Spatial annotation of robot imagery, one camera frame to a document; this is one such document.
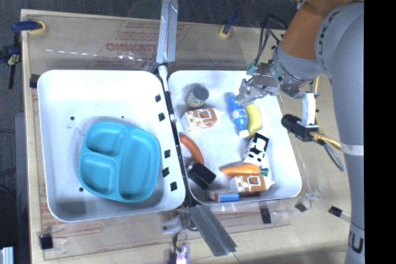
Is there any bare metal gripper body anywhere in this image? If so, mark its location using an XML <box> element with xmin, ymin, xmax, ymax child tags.
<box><xmin>249</xmin><ymin>62</ymin><xmax>282</xmax><ymax>96</ymax></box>

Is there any yellow banana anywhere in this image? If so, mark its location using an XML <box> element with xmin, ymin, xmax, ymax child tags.
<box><xmin>244</xmin><ymin>104</ymin><xmax>264</xmax><ymax>137</ymax></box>

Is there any blue and white bottle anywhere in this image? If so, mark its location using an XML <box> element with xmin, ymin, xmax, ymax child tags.
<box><xmin>228</xmin><ymin>95</ymin><xmax>251</xmax><ymax>138</ymax></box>

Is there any small can green label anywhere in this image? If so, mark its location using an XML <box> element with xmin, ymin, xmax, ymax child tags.
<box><xmin>185</xmin><ymin>85</ymin><xmax>210</xmax><ymax>109</ymax></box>

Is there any orange and white carton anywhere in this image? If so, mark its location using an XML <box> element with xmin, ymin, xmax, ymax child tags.
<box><xmin>180</xmin><ymin>107</ymin><xmax>225</xmax><ymax>132</ymax></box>
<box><xmin>228</xmin><ymin>174</ymin><xmax>275</xmax><ymax>197</ymax></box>

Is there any black and white carton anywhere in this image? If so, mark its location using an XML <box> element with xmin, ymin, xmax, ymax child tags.
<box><xmin>242</xmin><ymin>132</ymin><xmax>270</xmax><ymax>166</ymax></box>

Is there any white plastic tray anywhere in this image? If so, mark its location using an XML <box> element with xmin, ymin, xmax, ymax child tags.
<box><xmin>37</xmin><ymin>69</ymin><xmax>186</xmax><ymax>223</ymax></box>
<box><xmin>166</xmin><ymin>70</ymin><xmax>303</xmax><ymax>205</ymax></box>

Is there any orange sausage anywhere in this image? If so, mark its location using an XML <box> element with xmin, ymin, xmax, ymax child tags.
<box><xmin>178</xmin><ymin>134</ymin><xmax>205</xmax><ymax>166</ymax></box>

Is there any orange carrot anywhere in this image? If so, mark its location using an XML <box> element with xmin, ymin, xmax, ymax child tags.
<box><xmin>220</xmin><ymin>163</ymin><xmax>269</xmax><ymax>177</ymax></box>

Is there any black round can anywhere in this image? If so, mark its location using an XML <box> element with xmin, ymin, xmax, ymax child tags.
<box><xmin>188</xmin><ymin>163</ymin><xmax>217</xmax><ymax>190</ymax></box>

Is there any red white and blue box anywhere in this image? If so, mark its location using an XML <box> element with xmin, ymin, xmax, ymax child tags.
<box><xmin>206</xmin><ymin>189</ymin><xmax>240</xmax><ymax>203</ymax></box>

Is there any blue divided plate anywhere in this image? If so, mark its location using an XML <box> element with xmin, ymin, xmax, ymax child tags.
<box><xmin>77</xmin><ymin>121</ymin><xmax>161</xmax><ymax>203</ymax></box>

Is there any brown cardboard board red print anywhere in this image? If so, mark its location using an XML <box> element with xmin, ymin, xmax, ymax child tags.
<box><xmin>26</xmin><ymin>17</ymin><xmax>313</xmax><ymax>260</ymax></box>

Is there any black cylinder on white bracket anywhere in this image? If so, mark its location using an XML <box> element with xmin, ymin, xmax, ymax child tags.
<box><xmin>280</xmin><ymin>92</ymin><xmax>320</xmax><ymax>142</ymax></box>

